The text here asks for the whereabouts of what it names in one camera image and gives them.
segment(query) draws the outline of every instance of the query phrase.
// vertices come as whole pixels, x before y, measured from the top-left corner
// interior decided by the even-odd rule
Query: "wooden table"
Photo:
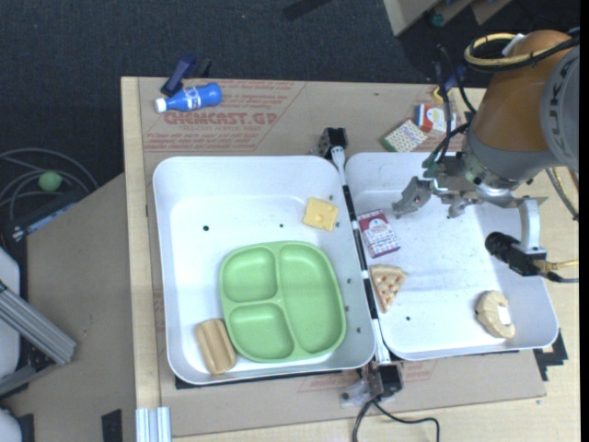
[[[162,405],[162,382],[156,345],[156,316],[154,313],[153,282],[150,255],[149,219],[146,204],[149,189],[146,186],[146,167],[142,131],[142,109],[153,101],[149,98],[165,80],[146,80],[125,77],[121,81],[125,179],[127,191],[127,216],[129,224],[129,261],[131,269],[133,352],[135,366],[135,399],[137,408],[154,409]],[[238,90],[239,81],[231,82]],[[312,146],[315,134],[327,126],[351,126],[348,130],[352,151],[382,150],[377,136],[366,133],[381,133],[392,129],[396,123],[411,114],[411,105],[427,100],[430,87],[401,86],[385,84],[336,84],[293,82],[286,94],[283,105],[276,102],[270,106],[274,117],[269,131],[258,140],[257,151],[261,154],[278,153],[305,154],[305,146]],[[482,90],[471,90],[471,100],[477,102]],[[460,102],[456,101],[460,111]],[[300,110],[297,116],[289,112]],[[299,129],[298,135],[289,138],[292,143],[285,147],[284,138],[288,129]],[[563,174],[571,190],[570,179]],[[549,251],[549,259],[558,262],[578,257],[578,224],[551,189],[544,174],[538,175],[531,186],[522,187],[518,192],[550,197],[541,207],[543,218],[542,244]],[[454,408],[430,409],[402,414],[406,418],[424,416],[436,417],[442,427],[442,440],[580,440],[580,378],[579,378],[579,294],[578,285],[548,283],[562,336],[569,359],[564,366],[549,369],[546,383],[546,397],[521,401],[489,402],[477,405],[460,405]],[[315,421],[305,424],[273,426],[270,422],[264,428],[215,431],[199,436],[175,437],[186,441],[220,440],[349,440],[353,416],[357,409],[342,414],[340,418]],[[361,439],[383,440],[434,440],[433,427],[428,425],[400,425],[384,416],[366,417],[361,430]]]

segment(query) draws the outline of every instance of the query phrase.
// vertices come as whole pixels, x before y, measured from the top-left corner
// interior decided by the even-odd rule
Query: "green plate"
[[[256,362],[327,354],[341,344],[341,292],[323,250],[269,242],[234,250],[221,263],[225,325],[237,351]]]

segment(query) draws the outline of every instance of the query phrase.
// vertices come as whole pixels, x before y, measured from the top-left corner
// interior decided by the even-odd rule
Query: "green ball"
[[[45,172],[39,176],[39,188],[44,192],[55,192],[62,186],[64,178],[57,172]]]

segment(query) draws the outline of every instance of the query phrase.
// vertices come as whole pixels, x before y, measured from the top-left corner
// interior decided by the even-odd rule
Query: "bottle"
[[[156,111],[163,113],[168,110],[200,110],[216,106],[222,99],[221,88],[212,82],[204,86],[184,88],[169,99],[156,99]]]

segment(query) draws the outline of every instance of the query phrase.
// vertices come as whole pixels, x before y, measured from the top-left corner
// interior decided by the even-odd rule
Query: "blue clamp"
[[[160,92],[168,97],[182,89],[182,79],[186,78],[196,65],[196,56],[191,53],[182,55],[178,60],[178,65],[174,74],[167,80],[166,84],[160,88]]]

